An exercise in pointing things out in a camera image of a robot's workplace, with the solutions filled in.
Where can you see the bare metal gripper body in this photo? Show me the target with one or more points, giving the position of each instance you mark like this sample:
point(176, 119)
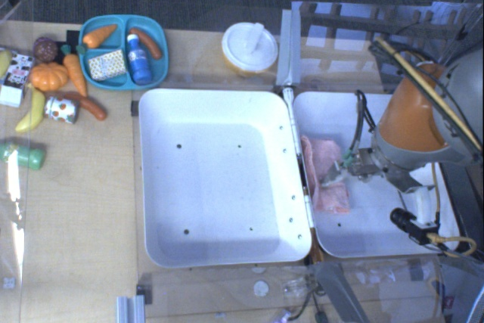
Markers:
point(368, 162)

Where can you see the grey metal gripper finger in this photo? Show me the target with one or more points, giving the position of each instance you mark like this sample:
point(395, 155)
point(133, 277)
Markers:
point(333, 181)
point(340, 166)

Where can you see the pink cloth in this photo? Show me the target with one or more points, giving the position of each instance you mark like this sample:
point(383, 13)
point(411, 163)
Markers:
point(329, 200)

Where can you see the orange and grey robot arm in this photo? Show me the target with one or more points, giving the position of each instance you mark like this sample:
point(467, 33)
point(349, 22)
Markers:
point(410, 121)

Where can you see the white plastic tray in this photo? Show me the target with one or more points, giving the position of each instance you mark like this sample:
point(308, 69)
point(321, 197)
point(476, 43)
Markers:
point(219, 177)
point(363, 230)

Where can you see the yellow cup with white lid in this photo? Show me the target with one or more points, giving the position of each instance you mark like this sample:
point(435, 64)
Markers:
point(249, 47)

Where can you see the blue divided plate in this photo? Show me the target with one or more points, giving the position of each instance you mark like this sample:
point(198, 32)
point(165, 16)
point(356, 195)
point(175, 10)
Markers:
point(159, 68)

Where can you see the blue bottle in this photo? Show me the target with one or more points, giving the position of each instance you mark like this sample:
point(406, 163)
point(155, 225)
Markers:
point(138, 62)

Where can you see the brown sausage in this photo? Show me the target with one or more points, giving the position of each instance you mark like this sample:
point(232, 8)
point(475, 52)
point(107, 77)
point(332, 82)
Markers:
point(148, 43)
point(92, 107)

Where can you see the orange carrot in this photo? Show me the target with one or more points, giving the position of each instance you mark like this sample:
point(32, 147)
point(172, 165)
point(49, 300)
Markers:
point(100, 36)
point(75, 72)

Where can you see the white can with orange print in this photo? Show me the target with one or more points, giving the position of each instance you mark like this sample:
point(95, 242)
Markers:
point(60, 110)

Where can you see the orange pumpkin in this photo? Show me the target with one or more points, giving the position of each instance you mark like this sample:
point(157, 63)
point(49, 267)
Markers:
point(48, 76)

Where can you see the yellow banana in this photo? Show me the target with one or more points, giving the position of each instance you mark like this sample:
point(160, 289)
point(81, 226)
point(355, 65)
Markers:
point(4, 63)
point(35, 111)

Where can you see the green bottle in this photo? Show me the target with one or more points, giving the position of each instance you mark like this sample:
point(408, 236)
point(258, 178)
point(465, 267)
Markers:
point(26, 157)

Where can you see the brown doughnut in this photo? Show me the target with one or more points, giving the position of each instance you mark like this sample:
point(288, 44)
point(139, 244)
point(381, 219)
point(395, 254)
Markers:
point(45, 49)

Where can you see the white carton with cow print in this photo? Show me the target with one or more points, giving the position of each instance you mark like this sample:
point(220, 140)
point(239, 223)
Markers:
point(15, 77)

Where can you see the black cylinder on white bracket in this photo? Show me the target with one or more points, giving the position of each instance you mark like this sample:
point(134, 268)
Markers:
point(422, 206)

